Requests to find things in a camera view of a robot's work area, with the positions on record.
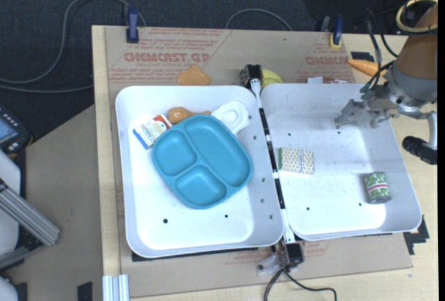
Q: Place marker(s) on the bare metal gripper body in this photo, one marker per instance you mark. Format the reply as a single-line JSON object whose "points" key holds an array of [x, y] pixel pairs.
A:
{"points": [[382, 104]]}

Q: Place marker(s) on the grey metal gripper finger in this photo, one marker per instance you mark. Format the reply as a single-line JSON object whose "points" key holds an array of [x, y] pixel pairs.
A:
{"points": [[351, 111], [379, 117]]}

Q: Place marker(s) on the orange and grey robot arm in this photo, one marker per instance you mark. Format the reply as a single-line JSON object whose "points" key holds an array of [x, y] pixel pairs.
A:
{"points": [[417, 49]]}

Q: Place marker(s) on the white and red packet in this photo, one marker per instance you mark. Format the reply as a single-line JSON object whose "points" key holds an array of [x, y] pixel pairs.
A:
{"points": [[328, 80]]}

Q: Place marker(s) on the orange carrot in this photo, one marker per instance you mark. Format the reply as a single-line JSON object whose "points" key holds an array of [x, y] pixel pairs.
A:
{"points": [[365, 66]]}

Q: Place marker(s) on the green and red can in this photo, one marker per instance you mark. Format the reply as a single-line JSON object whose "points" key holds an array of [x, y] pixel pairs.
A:
{"points": [[377, 187]]}

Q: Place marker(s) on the yellow patterned carton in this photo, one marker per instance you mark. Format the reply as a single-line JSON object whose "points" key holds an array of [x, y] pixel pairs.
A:
{"points": [[297, 160]]}

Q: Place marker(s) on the yellow banana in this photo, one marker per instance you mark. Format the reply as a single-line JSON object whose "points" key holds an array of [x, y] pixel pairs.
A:
{"points": [[272, 77]]}

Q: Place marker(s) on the thin black and white rod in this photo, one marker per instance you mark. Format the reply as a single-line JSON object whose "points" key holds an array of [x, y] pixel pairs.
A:
{"points": [[267, 139]]}

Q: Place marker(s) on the white plastic tray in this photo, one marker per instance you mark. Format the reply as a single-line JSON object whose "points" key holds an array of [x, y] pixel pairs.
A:
{"points": [[333, 202], [208, 226]]}

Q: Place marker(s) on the white toy fried egg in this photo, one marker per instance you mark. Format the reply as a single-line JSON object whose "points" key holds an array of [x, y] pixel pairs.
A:
{"points": [[232, 116]]}

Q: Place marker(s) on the brown cardboard board, red print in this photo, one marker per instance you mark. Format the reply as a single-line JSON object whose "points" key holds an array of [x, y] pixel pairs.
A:
{"points": [[222, 49]]}

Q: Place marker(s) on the blue divided plate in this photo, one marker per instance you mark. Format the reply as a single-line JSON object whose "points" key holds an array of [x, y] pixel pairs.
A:
{"points": [[208, 150]]}

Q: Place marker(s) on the orange flat toy biscuit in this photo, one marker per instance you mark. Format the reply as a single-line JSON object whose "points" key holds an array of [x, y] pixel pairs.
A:
{"points": [[193, 76]]}

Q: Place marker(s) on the brown toy chicken drumstick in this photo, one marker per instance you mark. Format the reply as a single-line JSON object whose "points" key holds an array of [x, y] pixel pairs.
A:
{"points": [[177, 114]]}

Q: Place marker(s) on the white, red and blue carton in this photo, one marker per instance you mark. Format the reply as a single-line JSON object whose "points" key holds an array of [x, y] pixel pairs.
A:
{"points": [[150, 131]]}

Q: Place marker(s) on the black cylinder on white bracket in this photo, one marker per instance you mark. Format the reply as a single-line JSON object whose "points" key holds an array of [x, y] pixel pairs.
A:
{"points": [[419, 148]]}

